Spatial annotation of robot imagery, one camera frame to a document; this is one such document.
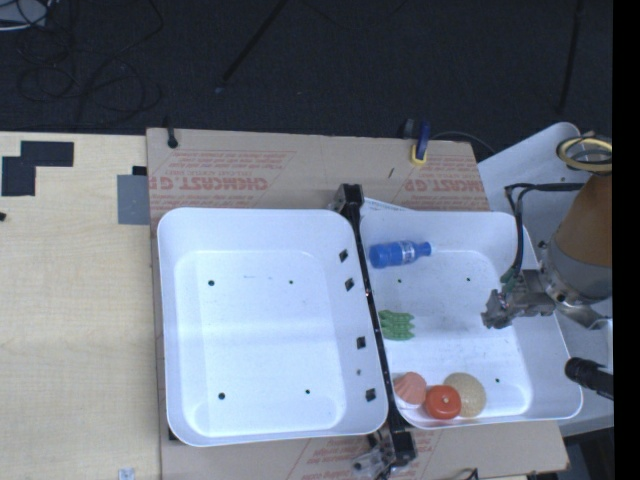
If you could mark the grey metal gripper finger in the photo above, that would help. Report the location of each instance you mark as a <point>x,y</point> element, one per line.
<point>492,320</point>
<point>499,300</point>

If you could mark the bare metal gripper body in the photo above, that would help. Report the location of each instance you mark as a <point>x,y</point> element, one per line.
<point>532,298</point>

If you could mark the white plastic tray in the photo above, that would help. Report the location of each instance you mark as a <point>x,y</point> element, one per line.
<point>260,338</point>
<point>450,318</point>

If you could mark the beige round biscuit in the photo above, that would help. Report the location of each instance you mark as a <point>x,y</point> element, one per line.
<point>470,390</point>

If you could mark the red round toy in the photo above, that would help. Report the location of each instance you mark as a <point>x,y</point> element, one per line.
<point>443,402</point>

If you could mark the green pea pods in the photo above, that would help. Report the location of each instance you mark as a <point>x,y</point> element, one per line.
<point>396,325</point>

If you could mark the pink toy shell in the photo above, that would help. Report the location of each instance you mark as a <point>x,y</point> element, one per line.
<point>410,389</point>

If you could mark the blue plastic bottle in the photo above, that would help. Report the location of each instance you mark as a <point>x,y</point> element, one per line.
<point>392,254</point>

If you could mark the thin black rod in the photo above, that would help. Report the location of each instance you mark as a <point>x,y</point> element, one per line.
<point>371,308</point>

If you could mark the brown cardboard board, red print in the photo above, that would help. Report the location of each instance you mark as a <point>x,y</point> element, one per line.
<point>280,173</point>

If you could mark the black cylinder on white bracket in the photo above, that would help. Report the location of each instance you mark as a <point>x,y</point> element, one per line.
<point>590,377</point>

